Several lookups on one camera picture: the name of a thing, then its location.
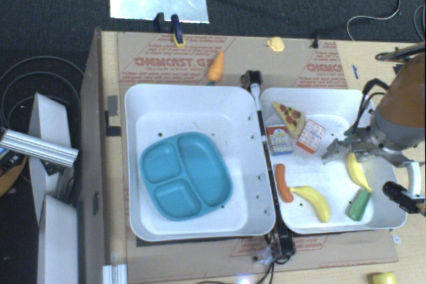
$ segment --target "toy pizza slice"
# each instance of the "toy pizza slice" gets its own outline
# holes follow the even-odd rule
[[[305,126],[305,113],[276,102],[273,102],[272,105],[286,125],[290,136],[297,138]]]

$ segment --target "yellow object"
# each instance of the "yellow object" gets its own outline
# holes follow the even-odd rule
[[[208,69],[207,78],[213,82],[218,82],[222,78],[224,71],[224,52],[220,51]]]
[[[21,175],[25,162],[27,162],[27,156],[18,166],[13,167],[0,177],[0,196],[10,190],[19,175]]]
[[[176,39],[176,35],[172,34],[173,36],[173,43],[175,47],[184,47],[186,45],[185,38],[182,37],[182,42],[178,43],[178,40]]]
[[[393,272],[381,273],[373,276],[374,284],[397,284],[397,278]]]
[[[328,206],[327,200],[313,187],[302,186],[302,187],[290,187],[292,193],[296,193],[309,201],[312,206],[316,209],[319,219],[326,223],[330,219],[330,207]]]
[[[284,43],[279,37],[272,37],[266,41],[266,44],[276,52],[280,52],[284,50]]]
[[[364,187],[368,192],[371,192],[372,189],[368,186],[367,179],[365,179],[364,172],[361,165],[357,162],[354,153],[349,153],[347,155],[347,170],[352,181],[355,182],[358,186]]]

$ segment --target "black fabric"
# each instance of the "black fabric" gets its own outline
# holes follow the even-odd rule
[[[185,33],[349,39],[346,23],[356,15],[387,16],[397,0],[207,0],[210,24],[183,24]],[[357,40],[418,42],[413,13],[425,0],[402,0],[400,15],[388,21],[359,19],[351,24]],[[109,17],[109,0],[0,0],[0,61],[2,74],[17,61],[37,55],[54,55],[84,69],[94,28],[115,31],[151,31],[149,21]],[[5,87],[24,72],[57,71],[78,89],[81,77],[72,68],[52,61],[26,65],[0,84]],[[78,105],[72,92],[57,80],[32,77],[11,87],[3,110],[6,115],[18,101],[36,90],[64,98],[68,105],[74,144],[78,144]],[[26,131],[31,101],[18,106],[12,128]],[[0,198],[0,282],[35,283],[37,223],[31,187],[24,178],[17,192]]]

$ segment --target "orange carrot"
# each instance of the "orange carrot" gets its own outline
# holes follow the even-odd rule
[[[277,181],[278,193],[284,202],[292,202],[294,197],[286,184],[286,167],[283,164],[278,164],[275,168],[275,180]]]
[[[218,82],[222,78],[224,70],[224,52],[220,51],[214,59],[210,69],[208,69],[207,78],[214,82]]]

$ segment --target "yellow banana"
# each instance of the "yellow banana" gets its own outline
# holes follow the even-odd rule
[[[322,222],[326,223],[329,221],[330,207],[328,206],[327,200],[325,200],[325,198],[315,188],[311,186],[290,187],[290,191],[309,201],[316,209]]]
[[[353,182],[364,187],[368,192],[372,191],[371,187],[368,186],[367,179],[365,179],[361,165],[357,162],[355,154],[352,152],[347,155],[347,170]]]

